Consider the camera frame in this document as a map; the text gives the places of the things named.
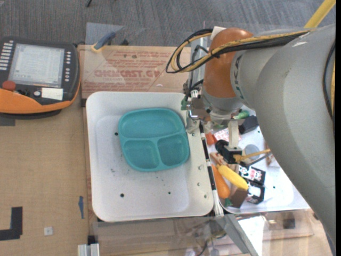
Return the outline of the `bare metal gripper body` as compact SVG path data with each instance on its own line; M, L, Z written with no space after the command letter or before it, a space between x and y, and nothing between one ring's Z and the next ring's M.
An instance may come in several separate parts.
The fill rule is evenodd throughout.
M204 99L200 96L191 98L186 106L188 118L199 121L202 120L204 122L210 122L210 110L205 107Z

